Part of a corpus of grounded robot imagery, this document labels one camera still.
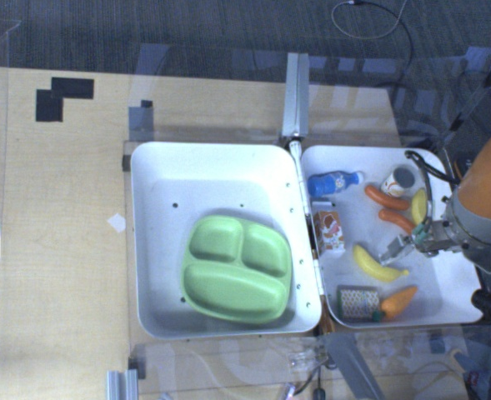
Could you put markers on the green divided plate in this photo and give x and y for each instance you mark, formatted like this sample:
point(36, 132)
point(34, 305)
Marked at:
point(236, 271)

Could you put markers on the large yellow banana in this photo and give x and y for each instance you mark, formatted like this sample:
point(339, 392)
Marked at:
point(372, 265)

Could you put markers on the white plastic tray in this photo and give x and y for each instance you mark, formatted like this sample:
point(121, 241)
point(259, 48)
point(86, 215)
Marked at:
point(428, 290)
point(211, 181)

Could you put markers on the pale wooden board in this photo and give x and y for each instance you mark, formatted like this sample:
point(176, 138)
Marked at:
point(61, 223)

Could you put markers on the orange carrot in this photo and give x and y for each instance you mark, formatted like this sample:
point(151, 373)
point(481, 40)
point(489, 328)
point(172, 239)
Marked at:
point(397, 303)

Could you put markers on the white can with grey lid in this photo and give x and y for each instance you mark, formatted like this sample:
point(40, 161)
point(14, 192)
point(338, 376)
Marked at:
point(397, 181)

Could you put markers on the red and white carton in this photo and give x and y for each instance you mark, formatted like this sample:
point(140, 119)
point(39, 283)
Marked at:
point(329, 233)

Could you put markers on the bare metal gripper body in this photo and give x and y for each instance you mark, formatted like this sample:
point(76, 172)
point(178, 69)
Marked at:
point(434, 242)

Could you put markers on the blue plastic bottle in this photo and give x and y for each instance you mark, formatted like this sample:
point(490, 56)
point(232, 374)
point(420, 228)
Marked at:
point(330, 183)

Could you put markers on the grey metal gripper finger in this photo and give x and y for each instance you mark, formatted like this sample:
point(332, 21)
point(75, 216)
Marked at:
point(402, 242)
point(395, 255)

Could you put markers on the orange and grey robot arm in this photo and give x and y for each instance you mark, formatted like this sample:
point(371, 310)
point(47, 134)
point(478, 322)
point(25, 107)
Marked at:
point(487, 181)

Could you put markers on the small yellow banana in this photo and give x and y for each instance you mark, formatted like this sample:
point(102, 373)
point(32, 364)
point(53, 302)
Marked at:
point(419, 206)

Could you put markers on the orange sausage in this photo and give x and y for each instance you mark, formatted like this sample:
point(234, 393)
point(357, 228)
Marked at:
point(397, 220)
point(387, 199)

